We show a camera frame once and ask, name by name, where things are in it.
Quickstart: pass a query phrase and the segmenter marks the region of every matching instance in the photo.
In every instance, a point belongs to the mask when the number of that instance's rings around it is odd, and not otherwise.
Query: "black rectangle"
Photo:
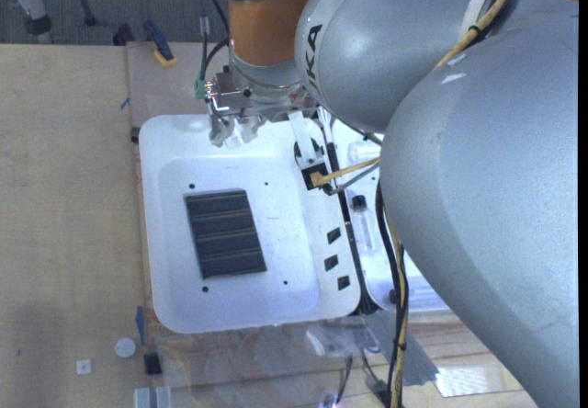
[[[186,207],[202,278],[267,270],[245,191],[188,196]]]

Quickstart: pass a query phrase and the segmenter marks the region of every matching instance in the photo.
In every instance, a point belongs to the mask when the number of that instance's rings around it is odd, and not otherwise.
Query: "white cap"
[[[136,348],[135,342],[131,338],[125,337],[117,341],[117,344],[114,346],[114,352],[119,357],[131,357],[135,354]]]

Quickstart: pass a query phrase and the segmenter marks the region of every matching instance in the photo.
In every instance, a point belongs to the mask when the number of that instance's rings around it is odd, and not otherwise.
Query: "white plastic tray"
[[[371,142],[364,142],[361,135],[346,127],[339,120],[336,120],[333,124],[332,133],[336,144],[337,159],[341,168],[379,156],[379,147],[377,145]],[[353,156],[351,152],[354,151],[354,147],[356,154],[359,153],[360,157],[351,158]],[[354,174],[345,175],[342,182],[350,180]],[[374,207],[378,180],[379,169],[351,185],[345,191],[345,196],[350,209],[353,196],[363,195],[366,198],[369,235],[371,242],[374,244],[374,249],[366,250],[364,247],[358,246],[359,261],[366,279],[366,288],[369,297],[382,309],[393,310],[394,305],[390,302],[390,288],[392,286],[390,261],[388,260],[384,243],[379,234]],[[354,230],[360,226],[357,216],[353,211],[351,213],[351,224]],[[447,305],[433,290],[412,261],[410,250],[404,256],[404,264],[409,281],[409,304],[411,312],[447,310]]]
[[[320,130],[308,121],[320,145]],[[229,150],[209,142],[206,115],[159,116],[141,128],[143,198],[153,306],[177,333],[204,333],[336,318],[357,306],[360,287],[337,196],[307,191],[287,122]],[[184,197],[247,192],[267,271],[203,279]],[[341,237],[328,244],[327,233]],[[325,259],[338,264],[325,270]],[[349,285],[339,289],[340,282]]]

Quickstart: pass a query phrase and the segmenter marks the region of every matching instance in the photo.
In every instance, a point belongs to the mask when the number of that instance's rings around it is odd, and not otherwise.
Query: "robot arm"
[[[383,199],[414,263],[538,406],[576,407],[578,3],[509,0],[435,68],[470,1],[231,1],[250,109],[233,114],[318,103],[384,133]]]

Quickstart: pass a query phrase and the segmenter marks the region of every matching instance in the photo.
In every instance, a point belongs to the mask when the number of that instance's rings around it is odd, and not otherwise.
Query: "yellow cable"
[[[466,35],[463,36],[460,40],[458,40],[458,43],[453,46],[453,48],[445,55],[445,57],[443,57],[439,61],[437,65],[435,65],[435,68],[438,68],[447,60],[452,59],[458,53],[468,48],[468,46],[476,39],[476,37],[478,37],[479,32],[484,31],[487,27],[490,26],[490,24],[494,21],[494,19],[498,16],[500,11],[503,9],[505,4],[506,0],[496,0],[492,4],[492,6],[488,8],[488,11],[486,11],[484,15],[476,22],[475,26],[478,28],[478,30],[476,30],[475,28],[471,28],[468,32],[466,32]]]
[[[406,292],[406,276],[404,275],[404,258],[402,252],[402,244],[392,226],[392,222],[384,207],[384,215],[386,217],[386,223],[388,224],[388,229],[390,230],[390,237],[392,240],[392,247],[394,248],[394,254],[396,255],[396,263],[398,268],[399,274],[399,281],[400,281],[400,299],[401,299],[401,306],[403,308],[406,307],[408,295]],[[404,348],[406,347],[406,332],[407,332],[407,324],[408,324],[408,312],[405,312],[402,317],[401,323],[401,331],[398,337],[398,353],[396,356],[396,367],[394,368],[394,374],[392,374],[392,386],[391,386],[391,404],[392,408],[398,408],[400,406],[400,393],[401,393],[401,386],[402,386],[402,368],[404,367]]]
[[[379,158],[374,158],[363,163],[353,164],[352,166],[348,166],[347,168],[340,169],[338,171],[335,171],[334,173],[325,176],[321,175],[321,173],[319,172],[312,173],[311,181],[314,186],[323,186],[332,179],[335,179],[336,177],[347,175],[348,173],[353,173],[358,169],[365,168],[367,166],[372,166],[373,164],[377,163],[379,163]]]

